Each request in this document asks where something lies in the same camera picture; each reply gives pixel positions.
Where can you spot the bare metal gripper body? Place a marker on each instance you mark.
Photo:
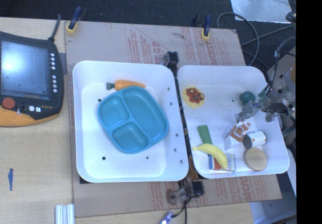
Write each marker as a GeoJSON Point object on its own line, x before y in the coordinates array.
{"type": "Point", "coordinates": [276, 107]}

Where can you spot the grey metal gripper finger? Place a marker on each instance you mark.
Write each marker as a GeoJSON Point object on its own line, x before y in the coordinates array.
{"type": "Point", "coordinates": [247, 109]}
{"type": "Point", "coordinates": [271, 116]}

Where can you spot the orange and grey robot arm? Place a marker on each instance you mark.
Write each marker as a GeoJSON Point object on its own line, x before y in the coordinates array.
{"type": "Point", "coordinates": [293, 73]}

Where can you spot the green broccoli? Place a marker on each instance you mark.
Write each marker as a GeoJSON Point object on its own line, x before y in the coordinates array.
{"type": "Point", "coordinates": [246, 97]}

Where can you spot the white and orange carton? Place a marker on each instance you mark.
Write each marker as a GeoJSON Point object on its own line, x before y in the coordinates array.
{"type": "Point", "coordinates": [237, 133]}

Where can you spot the white plastic tray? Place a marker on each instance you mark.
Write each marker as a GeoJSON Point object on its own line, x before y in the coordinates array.
{"type": "Point", "coordinates": [221, 107]}
{"type": "Point", "coordinates": [125, 165]}

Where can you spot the small white can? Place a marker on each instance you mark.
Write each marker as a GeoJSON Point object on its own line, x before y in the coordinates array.
{"type": "Point", "coordinates": [256, 139]}

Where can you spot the round tan biscuit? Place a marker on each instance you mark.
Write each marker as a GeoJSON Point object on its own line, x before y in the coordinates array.
{"type": "Point", "coordinates": [255, 159]}

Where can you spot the green oblong packet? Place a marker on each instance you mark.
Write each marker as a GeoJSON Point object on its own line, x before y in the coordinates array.
{"type": "Point", "coordinates": [204, 133]}

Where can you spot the yellow banana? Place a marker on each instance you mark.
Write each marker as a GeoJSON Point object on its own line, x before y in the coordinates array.
{"type": "Point", "coordinates": [213, 152]}

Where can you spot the small orange and blue carton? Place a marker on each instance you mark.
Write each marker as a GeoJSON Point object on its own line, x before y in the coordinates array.
{"type": "Point", "coordinates": [231, 163]}

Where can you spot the yellow and red pizza slice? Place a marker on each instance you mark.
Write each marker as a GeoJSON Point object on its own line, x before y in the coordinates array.
{"type": "Point", "coordinates": [193, 97]}

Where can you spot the thin black and white rod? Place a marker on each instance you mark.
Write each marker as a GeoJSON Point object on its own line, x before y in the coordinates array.
{"type": "Point", "coordinates": [186, 137]}

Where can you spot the blue divided plate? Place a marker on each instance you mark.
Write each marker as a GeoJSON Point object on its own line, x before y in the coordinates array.
{"type": "Point", "coordinates": [133, 119]}

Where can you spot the orange carrot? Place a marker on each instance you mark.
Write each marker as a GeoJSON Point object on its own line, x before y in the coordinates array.
{"type": "Point", "coordinates": [127, 84]}

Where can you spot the brown cardboard board red print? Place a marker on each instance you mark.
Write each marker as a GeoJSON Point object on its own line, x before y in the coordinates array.
{"type": "Point", "coordinates": [105, 41]}

